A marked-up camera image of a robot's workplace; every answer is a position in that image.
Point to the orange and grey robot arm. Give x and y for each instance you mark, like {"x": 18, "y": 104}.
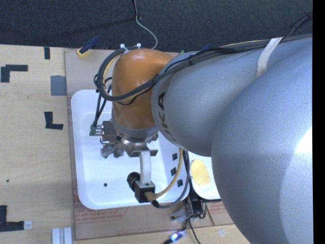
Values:
{"x": 228, "y": 110}

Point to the yellow oval disc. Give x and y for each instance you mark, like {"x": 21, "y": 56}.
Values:
{"x": 200, "y": 173}

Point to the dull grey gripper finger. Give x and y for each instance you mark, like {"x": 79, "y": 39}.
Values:
{"x": 106, "y": 152}
{"x": 118, "y": 152}

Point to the white plastic tray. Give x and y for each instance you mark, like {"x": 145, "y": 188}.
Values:
{"x": 101, "y": 166}
{"x": 203, "y": 190}

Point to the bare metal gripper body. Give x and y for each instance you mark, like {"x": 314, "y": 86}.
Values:
{"x": 135, "y": 144}

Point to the black cylinder on white bracket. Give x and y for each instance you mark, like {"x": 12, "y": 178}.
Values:
{"x": 145, "y": 169}

